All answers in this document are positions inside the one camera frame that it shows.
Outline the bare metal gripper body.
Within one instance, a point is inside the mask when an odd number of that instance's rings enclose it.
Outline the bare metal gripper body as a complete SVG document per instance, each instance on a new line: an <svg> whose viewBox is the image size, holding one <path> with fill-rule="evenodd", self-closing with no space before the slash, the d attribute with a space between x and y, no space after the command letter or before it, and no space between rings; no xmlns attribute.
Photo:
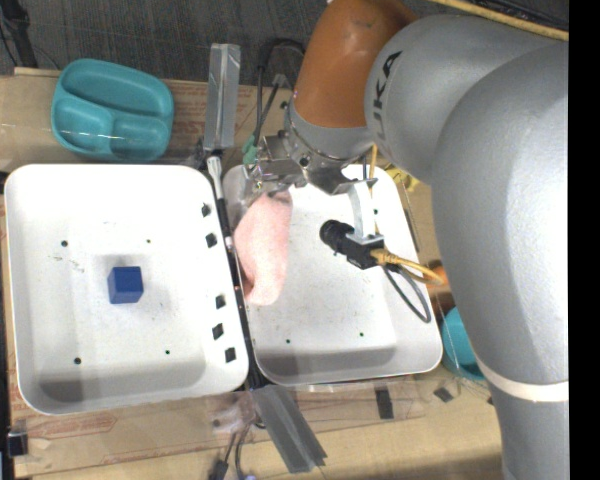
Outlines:
<svg viewBox="0 0 600 480"><path fill-rule="evenodd" d="M253 182L257 189L265 192L311 185L327 195L345 194L357 184L373 187L373 178L349 179L343 174L344 168L352 162L352 159L340 159L319 151L300 135L280 132L259 141Z"/></svg>

